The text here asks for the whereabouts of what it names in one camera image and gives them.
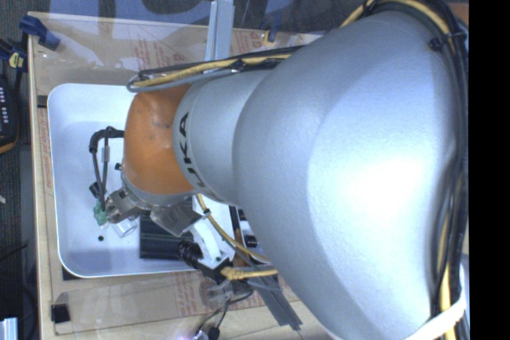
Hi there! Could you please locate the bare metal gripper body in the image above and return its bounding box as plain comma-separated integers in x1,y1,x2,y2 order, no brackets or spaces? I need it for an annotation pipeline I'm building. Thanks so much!
104,188,142,223

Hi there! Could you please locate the dark green box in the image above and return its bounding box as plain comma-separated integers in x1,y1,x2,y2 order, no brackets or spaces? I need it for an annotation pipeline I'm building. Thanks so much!
139,210,197,261

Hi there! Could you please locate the white plastic tray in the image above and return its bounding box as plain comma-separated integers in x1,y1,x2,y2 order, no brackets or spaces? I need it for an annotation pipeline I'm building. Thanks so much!
46,82,241,279

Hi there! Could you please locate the brown cardboard board red print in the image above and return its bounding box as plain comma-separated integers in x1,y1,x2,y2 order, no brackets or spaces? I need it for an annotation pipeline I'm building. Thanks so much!
36,25,326,335

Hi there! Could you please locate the black cylinder on white bracket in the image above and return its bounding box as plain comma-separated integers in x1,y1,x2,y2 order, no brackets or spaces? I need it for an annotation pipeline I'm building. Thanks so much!
177,207,233,284

